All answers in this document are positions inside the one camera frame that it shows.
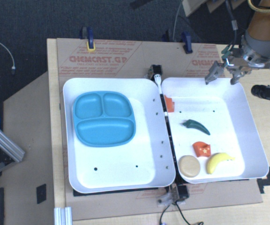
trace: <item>blue plate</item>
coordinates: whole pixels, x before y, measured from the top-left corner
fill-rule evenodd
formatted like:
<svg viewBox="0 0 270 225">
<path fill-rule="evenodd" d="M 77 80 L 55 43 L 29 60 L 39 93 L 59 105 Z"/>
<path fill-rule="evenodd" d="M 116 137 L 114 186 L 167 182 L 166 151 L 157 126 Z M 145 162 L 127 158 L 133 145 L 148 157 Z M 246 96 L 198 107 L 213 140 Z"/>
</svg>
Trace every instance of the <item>blue plate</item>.
<svg viewBox="0 0 270 225">
<path fill-rule="evenodd" d="M 77 137 L 91 147 L 124 145 L 135 135 L 132 106 L 118 92 L 83 93 L 74 102 L 73 117 Z"/>
</svg>

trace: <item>yellow banana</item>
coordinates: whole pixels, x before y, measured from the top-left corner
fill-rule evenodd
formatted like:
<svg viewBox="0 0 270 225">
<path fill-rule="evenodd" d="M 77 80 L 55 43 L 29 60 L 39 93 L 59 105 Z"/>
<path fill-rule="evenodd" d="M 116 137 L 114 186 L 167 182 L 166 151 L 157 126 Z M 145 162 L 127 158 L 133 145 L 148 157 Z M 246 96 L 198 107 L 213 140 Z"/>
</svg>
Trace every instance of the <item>yellow banana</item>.
<svg viewBox="0 0 270 225">
<path fill-rule="evenodd" d="M 207 173 L 213 174 L 214 170 L 216 169 L 217 165 L 226 160 L 234 160 L 234 157 L 229 156 L 225 152 L 220 152 L 214 154 L 212 157 L 209 158 L 207 162 Z"/>
</svg>

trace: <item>beige round lid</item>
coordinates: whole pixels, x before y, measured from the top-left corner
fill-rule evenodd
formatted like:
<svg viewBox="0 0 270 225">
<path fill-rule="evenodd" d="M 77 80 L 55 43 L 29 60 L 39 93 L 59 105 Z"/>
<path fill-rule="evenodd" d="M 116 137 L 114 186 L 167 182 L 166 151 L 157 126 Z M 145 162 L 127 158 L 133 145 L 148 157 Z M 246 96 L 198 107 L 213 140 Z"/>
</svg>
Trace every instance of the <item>beige round lid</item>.
<svg viewBox="0 0 270 225">
<path fill-rule="evenodd" d="M 200 173 L 201 165 L 196 157 L 186 155 L 179 159 L 179 170 L 184 176 L 193 178 Z"/>
</svg>

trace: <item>yellow clamp pad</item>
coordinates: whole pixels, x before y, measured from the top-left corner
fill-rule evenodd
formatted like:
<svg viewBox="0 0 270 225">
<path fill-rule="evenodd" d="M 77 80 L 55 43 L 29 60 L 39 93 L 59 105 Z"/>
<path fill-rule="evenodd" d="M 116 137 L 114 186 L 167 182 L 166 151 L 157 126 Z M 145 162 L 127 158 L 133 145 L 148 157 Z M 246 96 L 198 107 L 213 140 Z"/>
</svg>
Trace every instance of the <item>yellow clamp pad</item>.
<svg viewBox="0 0 270 225">
<path fill-rule="evenodd" d="M 95 44 L 95 42 L 93 42 L 93 48 L 90 48 L 89 47 L 88 41 L 86 42 L 86 45 L 87 45 L 87 51 L 88 52 L 94 52 L 96 50 L 96 44 Z"/>
</svg>

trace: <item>toy banana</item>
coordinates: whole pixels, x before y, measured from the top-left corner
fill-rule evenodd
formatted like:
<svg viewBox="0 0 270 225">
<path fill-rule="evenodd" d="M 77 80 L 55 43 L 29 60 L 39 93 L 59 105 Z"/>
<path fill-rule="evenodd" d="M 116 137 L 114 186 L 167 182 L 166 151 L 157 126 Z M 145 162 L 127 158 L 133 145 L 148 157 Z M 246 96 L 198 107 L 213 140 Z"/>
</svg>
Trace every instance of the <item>toy banana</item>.
<svg viewBox="0 0 270 225">
<path fill-rule="evenodd" d="M 187 120 L 186 122 L 183 123 L 183 125 L 187 128 L 195 128 L 197 130 L 200 130 L 201 132 L 210 135 L 210 132 L 208 131 L 207 128 L 205 128 L 205 126 L 197 121 L 194 120 Z"/>
<path fill-rule="evenodd" d="M 212 157 L 209 158 L 207 162 L 207 173 L 213 174 L 214 170 L 216 169 L 217 165 L 226 160 L 234 160 L 234 157 L 229 156 L 225 152 L 220 152 L 214 154 Z"/>
</svg>

